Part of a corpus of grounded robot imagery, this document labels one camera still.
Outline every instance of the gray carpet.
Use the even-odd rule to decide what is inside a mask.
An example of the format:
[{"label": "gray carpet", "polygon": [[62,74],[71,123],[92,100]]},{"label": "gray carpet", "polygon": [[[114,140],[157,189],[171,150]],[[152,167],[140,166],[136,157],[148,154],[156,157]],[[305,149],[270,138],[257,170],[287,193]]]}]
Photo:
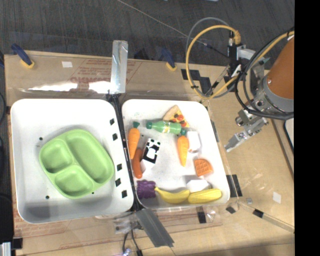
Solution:
[{"label": "gray carpet", "polygon": [[[113,40],[125,40],[129,58],[159,60],[167,48],[176,62],[185,62],[187,35],[202,18],[224,20],[241,33],[242,43],[258,51],[267,42],[295,25],[294,0],[1,0],[0,50],[12,54],[10,46],[26,50],[111,56]],[[201,30],[220,24],[205,21]],[[196,43],[191,63],[225,66],[227,30],[216,29],[201,37],[214,49]],[[269,67],[283,45],[269,53]],[[5,94],[4,71],[0,70],[0,92]],[[7,122],[0,124],[4,165],[0,169],[0,195],[11,196]],[[11,204],[0,197],[0,243],[12,237]]]}]

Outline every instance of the yellow banana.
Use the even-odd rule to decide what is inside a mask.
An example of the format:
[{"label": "yellow banana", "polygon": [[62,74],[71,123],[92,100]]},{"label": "yellow banana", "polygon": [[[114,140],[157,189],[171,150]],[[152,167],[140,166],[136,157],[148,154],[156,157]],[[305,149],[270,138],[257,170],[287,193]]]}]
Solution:
[{"label": "yellow banana", "polygon": [[184,200],[186,200],[190,195],[189,189],[182,190],[178,193],[167,192],[167,191],[161,190],[158,187],[155,187],[154,190],[159,193],[163,201],[170,204],[180,204]]},{"label": "yellow banana", "polygon": [[191,193],[188,197],[190,204],[202,204],[222,197],[221,190],[218,188],[206,189],[198,192]]}]

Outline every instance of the white tray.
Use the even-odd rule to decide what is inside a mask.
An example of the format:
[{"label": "white tray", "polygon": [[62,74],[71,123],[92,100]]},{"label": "white tray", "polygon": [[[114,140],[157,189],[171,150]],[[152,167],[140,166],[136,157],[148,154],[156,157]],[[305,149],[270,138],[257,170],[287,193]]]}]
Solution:
[{"label": "white tray", "polygon": [[[22,99],[12,105],[11,127],[17,209],[25,221],[55,222],[123,213],[131,208],[133,191],[110,103],[101,99]],[[89,131],[103,145],[114,163],[115,175],[94,194],[69,199],[44,173],[39,152],[49,140],[76,128]]]},{"label": "white tray", "polygon": [[[190,127],[198,132],[201,141],[201,150],[198,153],[188,153],[185,167],[181,166],[179,161],[176,146],[178,136],[146,128],[147,121],[161,120],[174,105],[179,106]],[[230,189],[225,169],[208,111],[202,104],[195,101],[130,99],[122,105],[122,117],[126,134],[133,126],[133,121],[140,123],[138,129],[141,137],[138,147],[143,149],[148,138],[161,143],[156,164],[151,171],[144,172],[142,178],[137,179],[134,177],[135,187],[137,187],[138,180],[147,180],[154,181],[160,189],[178,192],[186,189],[186,183],[189,180],[205,179],[213,188],[220,189],[222,192],[220,199],[206,203],[206,205],[225,204],[229,200]],[[207,159],[211,163],[214,172],[197,177],[193,163],[195,158]],[[143,198],[140,203],[144,207],[151,209],[195,206],[195,204],[170,204],[163,201],[158,195],[156,198]]]}]

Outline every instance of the carrot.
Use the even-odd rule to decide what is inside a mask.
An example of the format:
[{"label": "carrot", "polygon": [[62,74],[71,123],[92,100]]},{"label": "carrot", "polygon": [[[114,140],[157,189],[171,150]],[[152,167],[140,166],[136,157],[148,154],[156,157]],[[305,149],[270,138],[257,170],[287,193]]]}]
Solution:
[{"label": "carrot", "polygon": [[133,127],[130,129],[128,134],[128,149],[129,149],[129,155],[131,160],[135,156],[135,152],[140,139],[140,131],[138,130],[139,125],[140,123],[133,122]]},{"label": "carrot", "polygon": [[132,159],[132,169],[133,169],[134,176],[137,179],[140,179],[142,177],[142,171],[140,167],[140,160],[141,160],[142,154],[143,154],[143,150],[141,148],[137,148],[135,150],[135,154]]},{"label": "carrot", "polygon": [[189,140],[184,134],[185,134],[185,131],[181,130],[181,136],[177,140],[178,154],[179,154],[180,163],[182,166],[186,166],[188,149],[189,149]]}]

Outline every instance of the toy bottle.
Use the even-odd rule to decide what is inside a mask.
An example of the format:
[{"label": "toy bottle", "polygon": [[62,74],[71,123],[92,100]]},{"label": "toy bottle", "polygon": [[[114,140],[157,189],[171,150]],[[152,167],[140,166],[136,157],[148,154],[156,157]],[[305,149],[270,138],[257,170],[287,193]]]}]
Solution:
[{"label": "toy bottle", "polygon": [[179,134],[181,132],[181,124],[178,122],[170,121],[158,121],[158,122],[147,122],[147,129],[155,129],[156,131],[164,134]]}]

